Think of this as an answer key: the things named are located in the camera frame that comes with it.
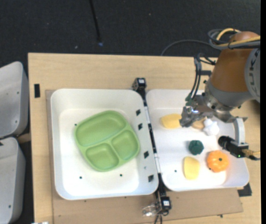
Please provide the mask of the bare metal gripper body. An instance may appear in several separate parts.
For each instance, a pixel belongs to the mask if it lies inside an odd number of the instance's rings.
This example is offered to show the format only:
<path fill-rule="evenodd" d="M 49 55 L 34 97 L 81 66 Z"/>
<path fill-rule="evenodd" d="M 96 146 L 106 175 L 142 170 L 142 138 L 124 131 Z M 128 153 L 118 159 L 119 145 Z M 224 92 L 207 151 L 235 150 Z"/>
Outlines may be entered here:
<path fill-rule="evenodd" d="M 240 99 L 237 93 L 201 93 L 192 98 L 192 105 L 200 115 L 233 122 L 236 117 L 231 111 L 240 105 Z"/>

